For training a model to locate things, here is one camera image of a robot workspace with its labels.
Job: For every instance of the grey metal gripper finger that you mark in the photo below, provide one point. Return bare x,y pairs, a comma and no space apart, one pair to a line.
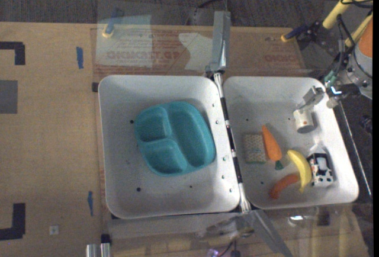
332,102
311,97

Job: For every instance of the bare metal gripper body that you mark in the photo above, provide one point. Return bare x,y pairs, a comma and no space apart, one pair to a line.
362,84

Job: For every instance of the small white can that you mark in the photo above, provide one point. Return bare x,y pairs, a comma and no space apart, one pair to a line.
305,122

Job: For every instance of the white plastic tray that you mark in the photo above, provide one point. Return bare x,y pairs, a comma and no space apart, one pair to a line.
118,146
266,102

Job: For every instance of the orange carrot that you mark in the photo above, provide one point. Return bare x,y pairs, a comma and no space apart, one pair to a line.
271,144

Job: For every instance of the black and white milk carton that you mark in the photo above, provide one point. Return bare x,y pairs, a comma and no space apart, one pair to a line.
321,167

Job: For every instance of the yellow banana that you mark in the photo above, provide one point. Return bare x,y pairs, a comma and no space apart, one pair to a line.
303,167

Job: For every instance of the brown cardboard board, red print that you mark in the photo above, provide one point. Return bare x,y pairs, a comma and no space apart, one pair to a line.
251,51

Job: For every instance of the patterned beige packet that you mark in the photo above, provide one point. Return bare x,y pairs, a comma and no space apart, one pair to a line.
254,147

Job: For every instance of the orange sausage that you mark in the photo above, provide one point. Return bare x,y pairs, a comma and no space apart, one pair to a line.
282,184

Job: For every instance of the teal divided plate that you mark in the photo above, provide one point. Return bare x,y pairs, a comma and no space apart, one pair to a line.
177,131

